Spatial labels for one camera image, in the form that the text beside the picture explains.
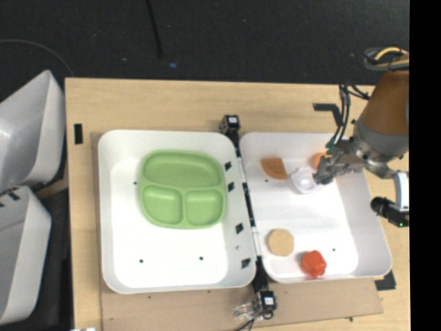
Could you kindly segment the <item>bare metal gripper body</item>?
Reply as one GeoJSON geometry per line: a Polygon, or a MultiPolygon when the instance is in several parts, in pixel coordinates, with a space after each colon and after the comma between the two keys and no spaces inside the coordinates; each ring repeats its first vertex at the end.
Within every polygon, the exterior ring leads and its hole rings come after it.
{"type": "Polygon", "coordinates": [[[351,172],[359,173],[364,169],[381,179],[391,179],[396,173],[389,167],[394,156],[381,154],[366,141],[349,139],[332,145],[326,154],[322,154],[317,162],[317,172],[324,180],[328,176],[334,179],[351,172]]]}

